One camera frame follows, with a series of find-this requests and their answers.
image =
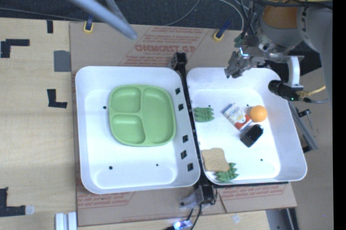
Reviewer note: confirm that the green pea pods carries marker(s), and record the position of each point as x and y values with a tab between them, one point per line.
226	175
203	114

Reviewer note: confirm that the orange fruit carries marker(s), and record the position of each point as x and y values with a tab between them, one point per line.
258	113

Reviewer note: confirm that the black cylinder on white bracket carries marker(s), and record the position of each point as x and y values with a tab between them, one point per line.
282	88

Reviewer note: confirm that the green divided plate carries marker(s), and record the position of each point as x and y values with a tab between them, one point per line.
156	115

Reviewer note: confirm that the tan bread slice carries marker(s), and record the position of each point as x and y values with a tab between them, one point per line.
215	160

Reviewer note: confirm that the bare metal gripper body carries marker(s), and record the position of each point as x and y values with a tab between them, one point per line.
256	51

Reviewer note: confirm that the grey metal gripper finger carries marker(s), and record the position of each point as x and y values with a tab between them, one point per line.
231	66
243	65

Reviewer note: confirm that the white and red carton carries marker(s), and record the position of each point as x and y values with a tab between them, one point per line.
236	116

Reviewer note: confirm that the black rounded box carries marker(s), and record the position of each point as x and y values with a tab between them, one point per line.
252	135

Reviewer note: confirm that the brown cardboard board red print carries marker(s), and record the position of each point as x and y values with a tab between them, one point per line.
108	42

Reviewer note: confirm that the white plastic tray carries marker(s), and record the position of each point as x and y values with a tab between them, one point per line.
135	169
270	147

